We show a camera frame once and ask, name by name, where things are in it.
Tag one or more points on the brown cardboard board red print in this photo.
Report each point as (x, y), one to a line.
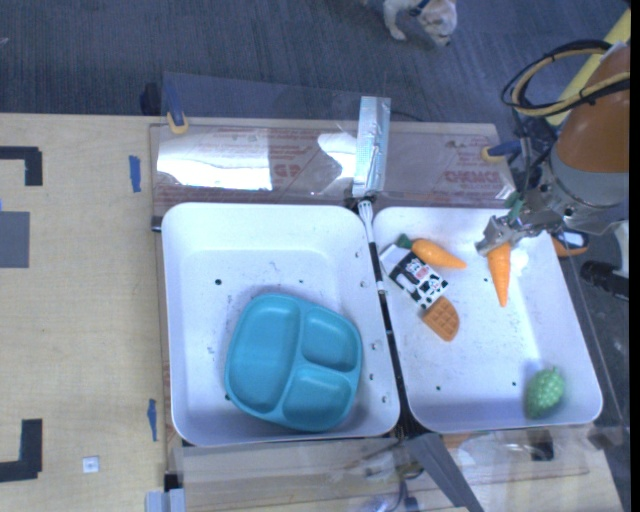
(470, 174)

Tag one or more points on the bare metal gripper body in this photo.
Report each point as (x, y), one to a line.
(542, 210)

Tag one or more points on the black and white milk carton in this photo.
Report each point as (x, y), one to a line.
(417, 277)

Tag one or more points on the pale furry dog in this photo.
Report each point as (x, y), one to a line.
(435, 15)

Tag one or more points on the orange waffle biscuit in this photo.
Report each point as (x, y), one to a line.
(442, 317)

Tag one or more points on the orange carrot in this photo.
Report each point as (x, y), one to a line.
(500, 272)
(435, 253)

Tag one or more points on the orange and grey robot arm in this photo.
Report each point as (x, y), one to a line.
(595, 135)

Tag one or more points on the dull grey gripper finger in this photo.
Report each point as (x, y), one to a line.
(494, 232)
(524, 232)

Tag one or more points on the black cylinder on white bracket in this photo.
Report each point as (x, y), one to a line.
(602, 277)

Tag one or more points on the white plastic tray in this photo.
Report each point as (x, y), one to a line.
(280, 235)
(490, 360)

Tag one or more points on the blue divided plate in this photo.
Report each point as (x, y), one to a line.
(270, 350)

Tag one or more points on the green grapes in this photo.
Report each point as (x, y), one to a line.
(544, 392)

